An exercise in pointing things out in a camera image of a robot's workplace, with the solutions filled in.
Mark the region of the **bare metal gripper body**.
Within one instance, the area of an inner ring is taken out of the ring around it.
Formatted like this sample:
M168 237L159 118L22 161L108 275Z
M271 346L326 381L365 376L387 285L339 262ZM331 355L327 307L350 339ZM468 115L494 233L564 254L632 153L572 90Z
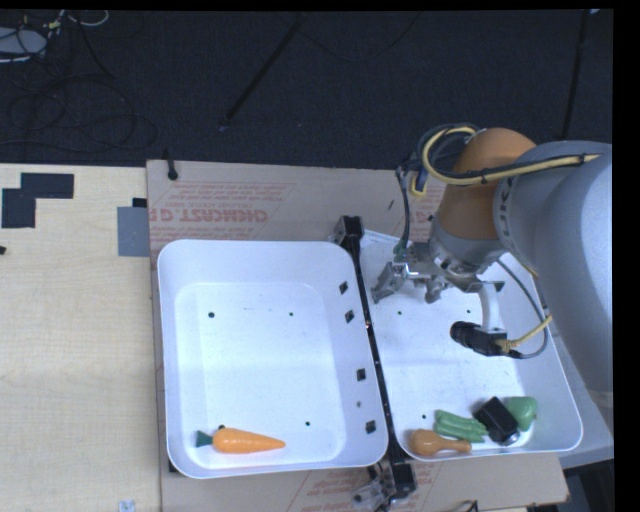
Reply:
M449 288L476 293L484 286L479 276L503 253L501 242L416 242L394 263L404 264L406 281L417 286L442 276Z

